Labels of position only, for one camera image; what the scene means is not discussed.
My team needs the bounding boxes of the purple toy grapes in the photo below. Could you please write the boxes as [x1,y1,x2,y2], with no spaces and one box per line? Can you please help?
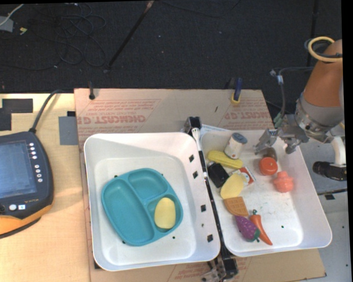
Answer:
[234,214,262,244]

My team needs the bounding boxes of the black rectangular block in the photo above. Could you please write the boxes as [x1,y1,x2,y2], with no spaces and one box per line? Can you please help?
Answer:
[206,162,231,189]

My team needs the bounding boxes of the brown toy kiwi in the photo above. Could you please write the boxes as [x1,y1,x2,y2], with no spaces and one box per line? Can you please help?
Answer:
[262,147,278,163]

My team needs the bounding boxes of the yellow toy potato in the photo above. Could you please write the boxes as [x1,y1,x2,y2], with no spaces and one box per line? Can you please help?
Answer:
[153,196,177,230]

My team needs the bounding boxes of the thin black and white rod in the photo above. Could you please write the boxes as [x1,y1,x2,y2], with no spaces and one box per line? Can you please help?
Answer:
[191,126,229,262]

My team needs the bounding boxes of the orange toy carrot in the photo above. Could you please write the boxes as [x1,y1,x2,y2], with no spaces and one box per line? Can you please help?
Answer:
[248,208,274,247]

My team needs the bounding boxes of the blue divided plate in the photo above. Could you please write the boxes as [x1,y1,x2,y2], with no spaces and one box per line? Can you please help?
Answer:
[99,166,185,248]

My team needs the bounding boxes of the brown toy waffle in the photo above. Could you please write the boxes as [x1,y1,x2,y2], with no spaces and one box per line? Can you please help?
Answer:
[223,196,250,218]

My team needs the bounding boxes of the black cylinder on white bracket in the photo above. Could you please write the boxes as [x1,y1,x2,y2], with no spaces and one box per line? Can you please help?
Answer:
[310,133,348,183]

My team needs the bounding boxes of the orange toy tomato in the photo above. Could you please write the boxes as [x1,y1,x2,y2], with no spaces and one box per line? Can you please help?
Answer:
[258,156,279,177]

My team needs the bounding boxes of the white can with blue lid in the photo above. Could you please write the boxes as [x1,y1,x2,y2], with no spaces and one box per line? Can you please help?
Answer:
[222,132,250,161]

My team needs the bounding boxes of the brown cardboard board red print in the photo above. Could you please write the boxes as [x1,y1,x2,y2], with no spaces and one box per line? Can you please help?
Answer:
[73,79,328,282]

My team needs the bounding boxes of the yellow toy corn cob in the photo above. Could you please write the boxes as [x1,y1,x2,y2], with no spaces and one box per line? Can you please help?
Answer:
[206,149,244,170]

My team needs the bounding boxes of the yellow toy lemon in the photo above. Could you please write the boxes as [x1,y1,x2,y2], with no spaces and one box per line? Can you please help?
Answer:
[219,172,246,200]

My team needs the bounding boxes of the pink toy cupcake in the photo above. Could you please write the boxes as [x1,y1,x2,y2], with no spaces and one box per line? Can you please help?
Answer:
[272,170,295,194]

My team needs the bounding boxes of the white and red carton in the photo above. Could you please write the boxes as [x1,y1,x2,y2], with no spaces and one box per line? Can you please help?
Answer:
[231,165,257,187]

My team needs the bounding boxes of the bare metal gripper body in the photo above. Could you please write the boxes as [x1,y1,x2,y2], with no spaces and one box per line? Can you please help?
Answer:
[276,112,329,146]

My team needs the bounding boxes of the white plastic tray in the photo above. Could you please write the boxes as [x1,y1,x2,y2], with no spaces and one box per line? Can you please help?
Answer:
[83,129,222,273]
[199,126,334,259]

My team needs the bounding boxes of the black block with thin wires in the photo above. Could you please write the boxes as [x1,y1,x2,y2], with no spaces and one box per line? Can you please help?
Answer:
[184,116,202,135]
[220,255,239,279]

